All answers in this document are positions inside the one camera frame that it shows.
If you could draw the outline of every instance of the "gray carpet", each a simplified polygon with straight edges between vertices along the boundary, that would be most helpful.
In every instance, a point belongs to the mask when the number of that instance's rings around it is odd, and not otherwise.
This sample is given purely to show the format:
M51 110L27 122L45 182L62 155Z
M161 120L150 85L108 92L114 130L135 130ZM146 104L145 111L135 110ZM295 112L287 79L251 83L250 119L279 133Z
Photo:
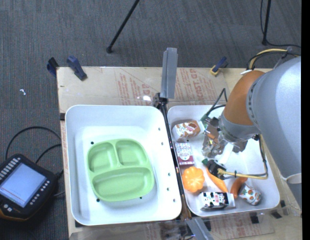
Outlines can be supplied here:
M46 68L51 57L64 67L70 55L82 66L161 67L163 52L172 47L178 67L209 68L225 56L229 68L245 68L252 56L275 45L301 53L302 0L271 0L272 45L262 44L268 0L262 8L262 0L140 0L107 53L134 1L0 0L0 163L17 132L43 126L60 133L56 78ZM272 68L279 58L264 56L256 67ZM47 130L31 129L18 135L8 156L35 160L59 142ZM57 173L61 155L60 147L53 148L40 165ZM62 177L57 191L63 189ZM67 238L64 195L26 223L0 219L0 240Z

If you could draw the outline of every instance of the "green divided plate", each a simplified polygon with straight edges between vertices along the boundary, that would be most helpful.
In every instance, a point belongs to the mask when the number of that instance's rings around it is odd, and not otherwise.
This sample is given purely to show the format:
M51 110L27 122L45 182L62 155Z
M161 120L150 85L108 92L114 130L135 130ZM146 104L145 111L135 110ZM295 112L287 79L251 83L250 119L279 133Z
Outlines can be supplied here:
M139 198L154 186L154 173L143 146L133 139L93 144L88 150L90 185L98 198L108 202Z

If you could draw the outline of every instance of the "table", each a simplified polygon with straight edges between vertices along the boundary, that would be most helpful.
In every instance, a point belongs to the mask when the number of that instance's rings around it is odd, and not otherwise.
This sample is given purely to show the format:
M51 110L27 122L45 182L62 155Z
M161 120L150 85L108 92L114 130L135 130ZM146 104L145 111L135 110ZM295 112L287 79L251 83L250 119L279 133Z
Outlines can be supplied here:
M59 67L56 70L58 102L60 111L60 129L62 136L62 154L64 163L65 198L67 206L68 235L70 239L80 239L86 232L95 231L96 235L103 227L76 226L70 204L69 170L67 158L67 143L65 129L65 113L74 105L146 105L161 89L161 67L82 67L87 79L81 81L70 67ZM241 78L244 68L222 68L217 76L209 73L209 68L177 68L175 99L170 99L173 105L210 105L213 104L223 88L227 96L237 81ZM267 72L270 69L256 69ZM302 218L298 204L279 175L272 156L266 150L269 166L286 207L279 205L271 213L263 216L263 226L256 232L249 225L232 225L225 230L211 231L214 239L234 239L254 236L254 239L302 239ZM161 239L159 225L120 225L132 237L139 239Z

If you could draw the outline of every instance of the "carrot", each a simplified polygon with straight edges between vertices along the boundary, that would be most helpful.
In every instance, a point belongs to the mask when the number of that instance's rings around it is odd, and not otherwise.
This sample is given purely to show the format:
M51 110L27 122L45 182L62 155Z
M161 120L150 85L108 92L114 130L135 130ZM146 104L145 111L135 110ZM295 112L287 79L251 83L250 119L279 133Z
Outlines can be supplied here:
M238 197L239 194L239 190L241 188L241 186L243 185L244 182L247 181L246 177L238 177L233 185L230 188L230 193L234 195L234 199L236 199Z
M211 181L224 193L227 193L229 190L227 189L224 180L217 178L213 174L210 173L209 169L206 167L206 172L211 179Z

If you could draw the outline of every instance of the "white plastic tray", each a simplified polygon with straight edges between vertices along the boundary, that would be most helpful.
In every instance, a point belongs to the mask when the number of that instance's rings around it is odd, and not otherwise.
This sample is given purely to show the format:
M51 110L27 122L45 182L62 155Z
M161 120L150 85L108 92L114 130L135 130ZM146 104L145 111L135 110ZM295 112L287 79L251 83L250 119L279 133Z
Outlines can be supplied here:
M65 114L71 212L86 226L166 221L182 209L171 148L162 113L152 106L75 105ZM86 156L93 143L133 139L148 154L153 189L125 201L97 201Z
M182 122L187 122L189 120L200 120L202 116L211 108L210 105L176 105L171 107L167 113L167 119L169 122L170 129L174 125L180 124ZM215 109L209 115L210 117L218 118L222 113L223 107ZM204 135L194 137L189 139L189 144L194 156L195 166L203 169L205 175L205 185L202 192L214 192L220 190L215 186L215 184L210 180L206 173L205 166L202 160L206 157L202 155ZM247 146L243 152L232 152L227 163L225 164L228 172L234 172L243 174L261 174L264 173L264 164L262 162L261 152L259 148L259 142L250 139ZM231 190L232 184L235 179L225 180L228 190ZM241 198L235 199L235 208L230 209L212 209L212 210L201 210L201 204L198 200L198 194L191 193L185 190L186 202L189 209L200 217L216 216L224 214L234 214L240 212L251 212L251 211L262 211L273 209L280 202L280 193L276 186L276 182L272 173L270 166L268 166L268 179L252 179L249 178L246 183L262 193L262 199L258 205L253 206Z

